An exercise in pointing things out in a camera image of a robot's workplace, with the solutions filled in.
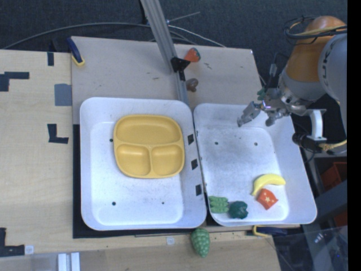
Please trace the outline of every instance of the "black clamp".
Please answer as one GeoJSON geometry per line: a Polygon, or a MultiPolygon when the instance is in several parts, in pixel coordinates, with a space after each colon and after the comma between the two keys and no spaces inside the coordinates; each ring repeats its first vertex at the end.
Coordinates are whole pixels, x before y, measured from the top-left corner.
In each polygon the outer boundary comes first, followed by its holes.
{"type": "Polygon", "coordinates": [[[171,60],[171,66],[173,67],[174,72],[179,73],[179,78],[182,81],[186,81],[186,76],[184,75],[184,70],[187,68],[187,66],[191,63],[188,60],[173,57],[171,60]]]}
{"type": "Polygon", "coordinates": [[[0,228],[0,257],[25,255],[25,246],[5,246],[6,228],[0,228]]]}

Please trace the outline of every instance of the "yellow plate compartment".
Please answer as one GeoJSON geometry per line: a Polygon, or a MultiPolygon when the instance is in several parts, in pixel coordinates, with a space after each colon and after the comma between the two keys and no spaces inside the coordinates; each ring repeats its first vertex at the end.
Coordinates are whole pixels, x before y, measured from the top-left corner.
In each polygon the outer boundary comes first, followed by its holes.
{"type": "Polygon", "coordinates": [[[128,115],[113,134],[118,167],[135,178],[175,176],[184,166],[184,142],[178,123],[167,116],[128,115]]]}

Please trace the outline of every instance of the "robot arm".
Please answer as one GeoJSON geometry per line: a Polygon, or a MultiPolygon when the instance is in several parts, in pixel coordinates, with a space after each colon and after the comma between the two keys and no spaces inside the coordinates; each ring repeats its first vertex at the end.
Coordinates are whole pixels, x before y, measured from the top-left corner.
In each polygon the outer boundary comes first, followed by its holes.
{"type": "Polygon", "coordinates": [[[268,114],[267,126],[292,113],[310,116],[312,133],[302,137],[295,134],[293,140],[304,148],[321,152],[326,145],[322,136],[325,110],[312,110],[309,106],[325,93],[339,103],[347,135],[347,26],[332,16],[302,18],[286,27],[285,33],[289,38],[297,39],[297,43],[279,76],[277,87],[266,86],[260,91],[261,103],[251,102],[237,123],[242,126],[261,111],[268,114]],[[294,25],[305,20],[312,22],[303,33],[289,34],[294,25]]]}

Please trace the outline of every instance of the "toy banana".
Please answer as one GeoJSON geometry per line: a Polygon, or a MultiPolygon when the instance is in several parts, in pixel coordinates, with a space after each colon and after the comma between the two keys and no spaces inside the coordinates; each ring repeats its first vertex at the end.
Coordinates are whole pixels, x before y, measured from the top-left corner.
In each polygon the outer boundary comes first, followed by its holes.
{"type": "Polygon", "coordinates": [[[256,193],[266,185],[285,185],[286,181],[283,177],[278,174],[263,174],[258,177],[253,183],[252,195],[256,193]]]}

